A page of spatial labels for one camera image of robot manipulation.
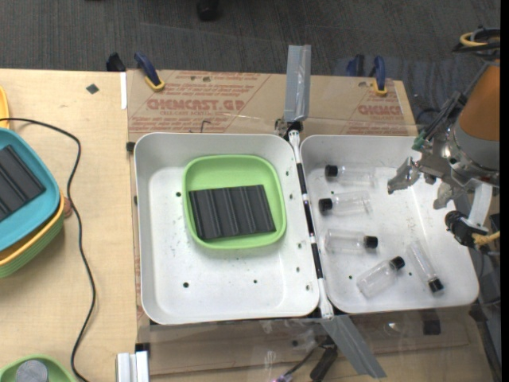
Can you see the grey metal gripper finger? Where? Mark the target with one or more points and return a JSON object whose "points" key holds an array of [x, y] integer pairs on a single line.
{"points": [[403, 175], [444, 197]]}

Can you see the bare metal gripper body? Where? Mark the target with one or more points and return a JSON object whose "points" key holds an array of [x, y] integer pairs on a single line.
{"points": [[441, 161]]}

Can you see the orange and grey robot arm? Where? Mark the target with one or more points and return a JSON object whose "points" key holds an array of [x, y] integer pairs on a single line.
{"points": [[479, 106]]}

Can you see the white plastic tray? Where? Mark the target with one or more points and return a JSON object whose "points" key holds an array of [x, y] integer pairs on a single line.
{"points": [[222, 285], [397, 221]]}

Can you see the clear bottle with black cap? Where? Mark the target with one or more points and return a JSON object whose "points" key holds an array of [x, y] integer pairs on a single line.
{"points": [[346, 241], [375, 279], [348, 202], [425, 267], [352, 175]]}

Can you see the thin black and white rod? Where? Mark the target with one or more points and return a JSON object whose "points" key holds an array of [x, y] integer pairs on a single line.
{"points": [[304, 191]]}

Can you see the green divided plate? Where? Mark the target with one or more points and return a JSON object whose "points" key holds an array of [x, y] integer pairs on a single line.
{"points": [[234, 171], [59, 372], [40, 259]]}

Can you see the black ribbed slab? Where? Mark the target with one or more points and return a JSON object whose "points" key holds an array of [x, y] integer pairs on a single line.
{"points": [[16, 181], [232, 212]]}

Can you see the brown cardboard board red print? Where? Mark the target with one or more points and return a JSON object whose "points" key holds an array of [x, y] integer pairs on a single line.
{"points": [[222, 102]]}

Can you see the yellow divided plate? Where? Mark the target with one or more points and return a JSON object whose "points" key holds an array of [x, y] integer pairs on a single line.
{"points": [[3, 107], [51, 235]]}

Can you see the blue divided plate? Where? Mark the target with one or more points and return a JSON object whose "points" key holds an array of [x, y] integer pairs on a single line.
{"points": [[37, 221]]}

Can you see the grey metal cylinder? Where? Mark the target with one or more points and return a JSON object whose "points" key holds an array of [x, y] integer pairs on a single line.
{"points": [[32, 372]]}

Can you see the black cylinder on white bracket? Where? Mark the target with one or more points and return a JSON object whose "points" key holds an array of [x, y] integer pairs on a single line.
{"points": [[463, 225]]}

